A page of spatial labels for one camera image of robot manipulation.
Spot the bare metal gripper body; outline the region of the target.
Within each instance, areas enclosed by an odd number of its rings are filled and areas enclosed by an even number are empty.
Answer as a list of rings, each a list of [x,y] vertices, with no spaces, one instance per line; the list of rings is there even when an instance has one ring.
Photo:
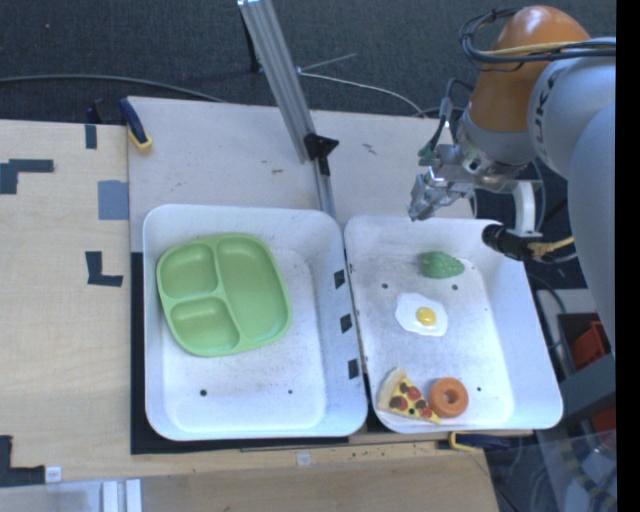
[[[510,191],[522,170],[522,164],[495,161],[475,147],[465,152],[461,145],[441,144],[428,163],[428,185],[448,195],[468,195],[475,189],[503,193]]]

